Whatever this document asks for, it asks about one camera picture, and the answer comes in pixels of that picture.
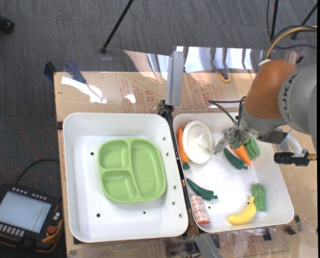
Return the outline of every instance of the carrot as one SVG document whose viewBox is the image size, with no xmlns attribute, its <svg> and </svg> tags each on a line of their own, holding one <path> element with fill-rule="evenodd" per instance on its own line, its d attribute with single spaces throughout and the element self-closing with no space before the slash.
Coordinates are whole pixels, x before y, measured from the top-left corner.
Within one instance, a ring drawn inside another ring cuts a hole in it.
<svg viewBox="0 0 320 258">
<path fill-rule="evenodd" d="M 245 164 L 247 164 L 248 166 L 252 165 L 251 159 L 248 156 L 244 145 L 241 145 L 240 147 L 233 149 L 233 151 L 240 159 L 242 159 L 245 162 Z"/>
<path fill-rule="evenodd" d="M 188 166 L 188 161 L 189 161 L 189 158 L 187 157 L 186 155 L 186 152 L 185 150 L 183 149 L 183 144 L 182 144 L 182 135 L 183 135 L 183 128 L 179 128 L 179 131 L 177 133 L 177 148 L 178 148 L 178 151 L 179 151 L 179 156 L 180 156 L 180 159 L 181 159 L 181 162 L 184 163 L 183 165 L 183 168 L 189 168 Z"/>
</svg>

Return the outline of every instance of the blue object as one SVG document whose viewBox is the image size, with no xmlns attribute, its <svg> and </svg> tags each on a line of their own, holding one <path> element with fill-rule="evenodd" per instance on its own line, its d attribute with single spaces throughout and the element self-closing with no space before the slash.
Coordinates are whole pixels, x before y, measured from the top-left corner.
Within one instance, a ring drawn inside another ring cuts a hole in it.
<svg viewBox="0 0 320 258">
<path fill-rule="evenodd" d="M 73 75 L 74 80 L 86 84 L 87 81 L 82 76 L 77 64 L 74 61 L 68 60 L 65 62 L 64 68 L 68 73 Z"/>
</svg>

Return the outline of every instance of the table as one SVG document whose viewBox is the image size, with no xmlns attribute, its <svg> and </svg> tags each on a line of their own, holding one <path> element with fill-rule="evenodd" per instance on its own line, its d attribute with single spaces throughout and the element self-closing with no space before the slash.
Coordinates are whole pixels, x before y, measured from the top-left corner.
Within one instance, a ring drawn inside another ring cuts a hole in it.
<svg viewBox="0 0 320 258">
<path fill-rule="evenodd" d="M 198 47 L 175 49 L 185 54 L 186 73 L 183 74 L 181 105 L 175 107 L 174 115 L 212 112 L 213 109 L 207 107 L 207 100 L 238 100 L 246 96 L 259 69 L 256 62 L 262 52 Z M 289 62 L 295 62 L 297 58 L 295 52 L 274 54 Z M 102 63 L 106 63 L 103 71 L 81 69 L 87 80 L 86 85 L 75 81 L 72 74 L 65 70 L 53 74 L 68 257 L 124 257 L 126 252 L 128 257 L 172 257 L 174 254 L 184 257 L 181 255 L 195 250 L 191 248 L 194 242 L 200 248 L 205 248 L 205 253 L 216 251 L 214 255 L 220 257 L 260 254 L 263 254 L 262 257 L 318 256 L 316 161 L 311 161 L 307 167 L 279 165 L 293 203 L 295 218 L 288 225 L 268 227 L 264 234 L 243 230 L 220 234 L 200 233 L 195 236 L 200 237 L 199 240 L 186 236 L 101 243 L 81 243 L 75 239 L 68 225 L 63 121 L 74 112 L 157 113 L 158 105 L 166 97 L 168 56 L 111 49 L 100 56 Z M 125 68 L 121 64 L 125 59 L 133 63 L 132 67 Z M 87 66 L 85 62 L 77 64 Z M 226 81 L 221 74 L 227 74 L 230 80 Z M 225 106 L 229 111 L 236 112 L 235 104 Z M 289 132 L 289 127 L 284 126 L 283 130 Z M 291 131 L 291 134 L 310 153 L 314 153 L 310 136 L 297 131 Z"/>
</svg>

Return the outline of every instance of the yellow cable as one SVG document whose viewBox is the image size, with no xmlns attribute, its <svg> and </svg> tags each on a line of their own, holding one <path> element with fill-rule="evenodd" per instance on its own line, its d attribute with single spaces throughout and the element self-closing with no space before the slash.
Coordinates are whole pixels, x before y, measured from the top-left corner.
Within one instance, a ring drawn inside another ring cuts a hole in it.
<svg viewBox="0 0 320 258">
<path fill-rule="evenodd" d="M 311 27 L 297 27 L 297 28 L 293 28 L 281 35 L 279 35 L 273 42 L 272 44 L 269 46 L 268 50 L 267 50 L 267 53 L 266 53 L 266 57 L 265 59 L 268 59 L 269 58 L 269 54 L 271 53 L 273 47 L 281 40 L 283 39 L 284 37 L 288 36 L 289 34 L 292 34 L 294 32 L 297 32 L 297 31 L 307 31 L 307 30 L 311 30 L 312 28 L 316 28 L 317 29 L 317 26 L 311 26 Z"/>
</svg>

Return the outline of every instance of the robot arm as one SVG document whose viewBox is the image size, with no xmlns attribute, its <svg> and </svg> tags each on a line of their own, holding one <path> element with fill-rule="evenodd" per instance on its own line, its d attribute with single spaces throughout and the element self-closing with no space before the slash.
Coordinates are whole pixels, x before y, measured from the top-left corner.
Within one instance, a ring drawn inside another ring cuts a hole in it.
<svg viewBox="0 0 320 258">
<path fill-rule="evenodd" d="M 256 75 L 242 105 L 239 126 L 234 125 L 215 147 L 221 152 L 235 137 L 238 147 L 249 137 L 259 141 L 280 144 L 286 141 L 294 152 L 276 153 L 277 163 L 308 165 L 314 156 L 302 149 L 288 133 L 276 131 L 279 126 L 311 135 L 317 152 L 317 86 L 316 65 L 297 69 L 284 60 L 265 62 Z"/>
</svg>

